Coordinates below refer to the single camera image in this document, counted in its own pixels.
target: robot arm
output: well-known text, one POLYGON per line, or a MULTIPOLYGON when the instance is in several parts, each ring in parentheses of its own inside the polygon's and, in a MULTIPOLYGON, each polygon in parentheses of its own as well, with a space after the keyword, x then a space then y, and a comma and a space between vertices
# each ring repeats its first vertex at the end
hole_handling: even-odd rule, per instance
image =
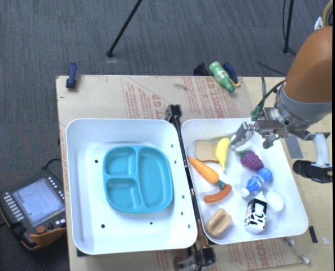
POLYGON ((231 139, 232 148, 244 144, 253 132, 263 138, 263 147, 292 134, 304 141, 312 140, 317 161, 296 161, 293 170, 314 181, 332 182, 326 138, 330 133, 310 133, 307 129, 332 113, 333 26, 314 31, 305 40, 285 80, 276 85, 274 107, 258 106, 252 112, 254 125, 244 123, 231 139))

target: blue plate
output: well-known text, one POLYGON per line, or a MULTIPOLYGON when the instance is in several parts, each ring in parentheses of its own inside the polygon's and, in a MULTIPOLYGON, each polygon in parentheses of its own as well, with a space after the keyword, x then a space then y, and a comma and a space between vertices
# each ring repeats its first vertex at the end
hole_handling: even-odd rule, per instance
POLYGON ((123 212, 158 212, 173 198, 169 162, 164 153, 151 146, 110 149, 103 160, 103 183, 109 204, 123 212))

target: green bottle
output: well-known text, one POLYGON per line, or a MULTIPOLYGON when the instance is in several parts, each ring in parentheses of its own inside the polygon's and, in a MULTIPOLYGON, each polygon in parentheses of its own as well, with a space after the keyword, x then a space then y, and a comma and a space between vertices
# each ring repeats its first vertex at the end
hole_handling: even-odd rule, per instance
POLYGON ((208 67, 212 74, 215 76, 217 82, 223 85, 229 93, 235 90, 235 87, 230 83, 230 77, 227 72, 221 67, 221 64, 217 61, 210 64, 208 67))

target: tripod leg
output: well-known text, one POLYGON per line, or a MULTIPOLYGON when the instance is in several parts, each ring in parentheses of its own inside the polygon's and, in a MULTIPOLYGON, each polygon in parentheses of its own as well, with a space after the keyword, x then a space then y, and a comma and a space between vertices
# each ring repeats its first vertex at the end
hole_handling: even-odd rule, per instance
POLYGON ((134 13, 137 11, 137 9, 138 9, 139 5, 141 4, 141 2, 142 2, 142 0, 138 0, 137 3, 136 3, 136 5, 134 5, 134 8, 132 9, 131 13, 129 14, 129 16, 128 16, 127 20, 126 20, 126 22, 122 26, 122 29, 121 29, 120 33, 118 33, 115 42, 113 42, 111 48, 109 49, 109 51, 107 51, 107 56, 108 57, 112 57, 113 56, 113 53, 112 53, 113 49, 116 47, 119 39, 121 38, 123 32, 125 31, 128 23, 131 21, 134 13))
POLYGON ((288 53, 289 51, 288 44, 289 44, 290 24, 292 23, 293 5, 294 5, 294 0, 290 0, 288 25, 286 26, 286 38, 285 38, 284 50, 282 51, 283 53, 288 53))

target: gray carpet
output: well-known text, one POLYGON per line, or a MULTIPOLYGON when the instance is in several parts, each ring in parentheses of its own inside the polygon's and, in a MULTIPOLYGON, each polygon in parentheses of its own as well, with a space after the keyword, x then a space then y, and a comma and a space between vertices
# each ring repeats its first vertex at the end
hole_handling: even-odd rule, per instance
MULTIPOLYGON (((70 62, 78 75, 191 76, 217 60, 283 76, 329 1, 294 0, 283 53, 290 0, 143 0, 108 58, 137 0, 0 0, 0 189, 60 157, 55 77, 70 62)), ((0 270, 68 269, 66 237, 33 253, 0 227, 0 270)))

